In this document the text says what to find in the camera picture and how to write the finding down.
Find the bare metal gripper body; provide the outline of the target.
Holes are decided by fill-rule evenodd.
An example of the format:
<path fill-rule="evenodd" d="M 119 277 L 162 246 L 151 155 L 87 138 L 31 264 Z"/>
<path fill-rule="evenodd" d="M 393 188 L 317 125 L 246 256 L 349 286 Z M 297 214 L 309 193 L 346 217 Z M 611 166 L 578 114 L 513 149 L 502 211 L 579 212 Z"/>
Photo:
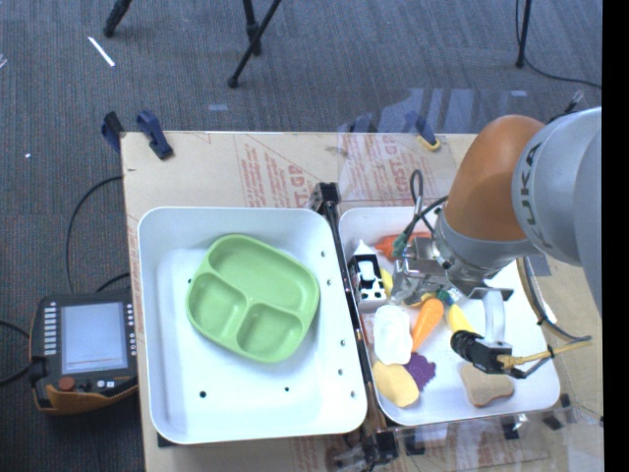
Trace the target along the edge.
<path fill-rule="evenodd" d="M 445 279 L 442 290 L 456 289 L 470 296 L 475 289 L 475 280 L 466 273 L 466 267 L 450 251 L 431 238 L 414 237 L 405 249 L 402 262 L 418 272 L 418 283 L 427 276 L 440 276 Z"/>

